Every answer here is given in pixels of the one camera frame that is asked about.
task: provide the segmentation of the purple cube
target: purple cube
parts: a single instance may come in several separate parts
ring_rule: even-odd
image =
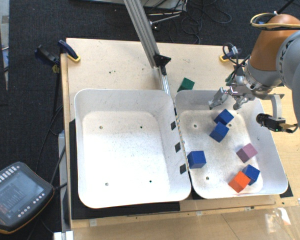
[[[257,154],[257,150],[253,147],[251,143],[242,147],[236,154],[242,160],[242,162],[246,162],[247,160],[251,159],[253,156]]]
[[[221,122],[222,124],[227,125],[233,118],[234,118],[234,116],[232,116],[232,114],[227,109],[224,109],[214,119],[214,122],[216,122],[216,123]]]
[[[218,122],[214,127],[213,131],[210,133],[210,137],[215,139],[217,142],[221,142],[224,139],[225,135],[228,133],[229,128],[227,128],[221,122]]]
[[[206,164],[204,151],[192,151],[188,154],[190,169],[202,168]]]
[[[251,179],[249,185],[252,185],[254,182],[256,182],[260,174],[260,170],[256,169],[252,165],[246,166],[242,172]]]

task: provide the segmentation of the metal bracket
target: metal bracket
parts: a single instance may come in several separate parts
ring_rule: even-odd
[[[153,68],[157,66],[154,60],[154,56],[157,54],[159,55],[160,52],[155,42],[153,32],[149,24],[149,20],[146,16],[141,0],[123,0],[123,1],[129,12],[134,28],[142,43],[145,54],[150,62],[151,67]],[[160,75],[161,88],[162,90],[165,91],[165,93],[171,95],[168,79],[166,76],[166,71],[165,69],[162,70],[159,65],[157,67],[159,68],[158,70]]]
[[[155,54],[153,58],[156,66],[161,68],[161,73],[162,75],[165,76],[166,75],[165,65],[171,61],[171,58],[159,54]]]
[[[273,106],[273,117],[282,118],[282,102],[279,94],[271,95],[271,102]]]
[[[53,234],[53,240],[74,240],[74,233],[73,231],[67,232],[55,232]]]
[[[227,98],[228,98],[227,91],[223,90],[223,88],[220,87],[220,89],[214,95],[213,99],[209,101],[210,110],[216,106],[223,104]]]

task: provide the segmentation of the wooden table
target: wooden table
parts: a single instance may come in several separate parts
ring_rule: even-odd
[[[75,94],[85,88],[153,90],[160,89],[160,86],[158,73],[150,68],[140,42],[79,38],[68,38],[66,42],[81,56],[81,61],[74,63],[65,54],[61,55],[68,197],[71,198],[69,122],[75,118],[73,104]],[[171,97],[175,96],[185,77],[195,82],[194,90],[217,90],[219,87],[225,87],[224,79],[233,70],[231,63],[220,62],[221,46],[158,43],[158,48],[162,55],[172,58],[166,66]],[[296,123],[291,91],[286,87],[278,87],[275,93],[285,94],[282,99],[283,117],[286,118],[287,123]],[[265,113],[272,114],[270,101],[262,101],[262,105]],[[160,239],[171,239],[169,234],[162,235],[159,229],[153,232],[154,228],[160,228],[162,223],[172,231],[173,227],[180,231],[180,227],[190,225],[191,230],[200,235],[204,233],[202,223],[210,224],[213,220],[215,225],[222,226],[222,223],[225,223],[222,218],[214,217],[217,214],[244,212],[251,207],[261,210],[299,206],[300,131],[294,134],[278,132],[272,135],[294,196],[280,198],[279,195],[262,195],[214,200],[193,200],[190,197],[180,202],[180,212],[71,220],[70,227],[74,231],[75,239],[99,239],[94,238],[97,233],[102,240],[116,239],[114,236],[125,230],[129,232],[127,234],[129,237],[122,239],[140,239],[141,235],[147,236],[147,234],[153,237],[150,239],[155,239],[155,236],[162,236]],[[228,228],[223,228],[221,231],[227,235]],[[180,231],[179,234],[183,234],[182,232],[191,236],[188,230]]]

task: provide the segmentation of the white tray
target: white tray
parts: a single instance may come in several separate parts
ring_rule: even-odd
[[[260,127],[256,116],[264,113],[259,99],[250,101],[239,110],[233,110],[234,99],[229,97],[224,104],[209,109],[208,101],[217,91],[183,90],[175,96],[175,106],[180,120],[180,129],[186,154],[203,150],[207,163],[199,169],[190,169],[192,186],[196,193],[206,199],[240,196],[273,195],[286,191],[288,181],[270,130]],[[216,123],[213,121],[227,109],[234,119],[221,142],[209,134]],[[243,163],[236,152],[251,143],[258,154]],[[248,164],[258,168],[258,180],[240,193],[228,183]]]
[[[78,194],[90,208],[173,202],[191,183],[161,90],[83,89],[74,98]]]

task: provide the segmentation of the cube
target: cube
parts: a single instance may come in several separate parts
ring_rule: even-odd
[[[206,164],[204,151],[192,151],[187,157],[190,169],[202,168]]]
[[[224,109],[214,119],[214,122],[216,122],[216,123],[221,122],[222,124],[227,125],[233,118],[234,118],[234,116],[232,116],[232,114],[227,109]]]
[[[245,145],[243,148],[236,152],[236,154],[244,163],[252,157],[254,157],[257,153],[257,150],[253,147],[251,143]]]
[[[187,78],[183,78],[183,81],[181,83],[181,86],[178,89],[178,92],[181,90],[192,90],[194,84],[195,84],[195,82],[193,82]]]
[[[218,122],[214,127],[213,131],[210,133],[210,137],[215,139],[217,142],[221,142],[224,139],[225,135],[228,133],[229,128],[227,128],[221,122]]]
[[[229,186],[239,193],[245,189],[250,181],[251,180],[249,177],[247,177],[243,172],[239,171],[238,174],[236,174],[236,176],[229,182]]]
[[[250,178],[250,183],[249,185],[252,185],[254,182],[256,182],[256,180],[258,179],[259,175],[260,175],[260,170],[256,169],[254,166],[252,165],[248,165],[246,166],[242,172]]]

